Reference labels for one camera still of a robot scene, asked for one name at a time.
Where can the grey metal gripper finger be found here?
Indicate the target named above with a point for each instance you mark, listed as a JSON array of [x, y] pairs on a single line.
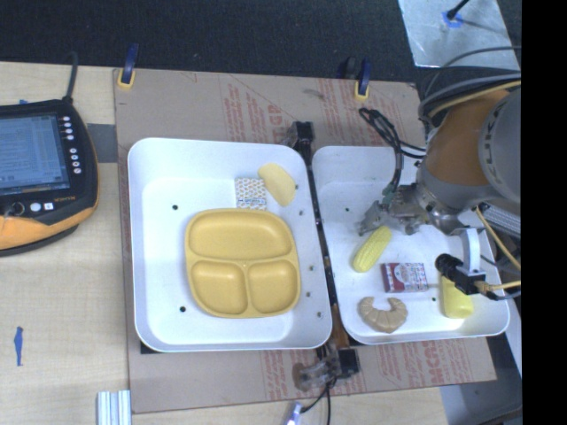
[[367, 227], [376, 210]]

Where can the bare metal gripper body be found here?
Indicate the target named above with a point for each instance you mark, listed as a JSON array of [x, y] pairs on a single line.
[[412, 204]]

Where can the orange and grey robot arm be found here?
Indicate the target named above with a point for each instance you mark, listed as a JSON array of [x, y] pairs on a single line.
[[460, 149]]

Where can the yellow corn cob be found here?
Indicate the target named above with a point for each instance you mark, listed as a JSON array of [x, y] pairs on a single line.
[[372, 249]]

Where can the white plastic tray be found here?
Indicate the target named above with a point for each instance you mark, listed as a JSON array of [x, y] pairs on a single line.
[[164, 246], [345, 180]]

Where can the red and white carton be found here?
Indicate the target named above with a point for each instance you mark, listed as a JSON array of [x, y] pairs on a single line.
[[404, 277]]

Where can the thin black and white rod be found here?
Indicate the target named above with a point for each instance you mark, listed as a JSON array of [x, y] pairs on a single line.
[[328, 277]]

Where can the beige croissant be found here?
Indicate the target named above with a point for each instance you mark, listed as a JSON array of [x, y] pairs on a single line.
[[383, 319]]

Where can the pale yellow oval toy food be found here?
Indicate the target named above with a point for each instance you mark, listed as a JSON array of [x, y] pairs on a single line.
[[278, 184]]

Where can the yellow rounded block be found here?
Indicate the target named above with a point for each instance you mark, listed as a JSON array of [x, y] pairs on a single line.
[[456, 306]]

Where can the white patterned packet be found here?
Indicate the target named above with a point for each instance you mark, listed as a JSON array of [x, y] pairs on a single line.
[[250, 193]]

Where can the yellow divided plate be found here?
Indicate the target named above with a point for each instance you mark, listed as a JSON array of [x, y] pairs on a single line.
[[241, 237]]

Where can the brown cardboard board red print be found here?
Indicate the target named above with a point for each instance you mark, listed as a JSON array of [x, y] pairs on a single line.
[[177, 100]]

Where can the black cylinder on white bracket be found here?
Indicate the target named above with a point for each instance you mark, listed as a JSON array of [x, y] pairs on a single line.
[[460, 275]]

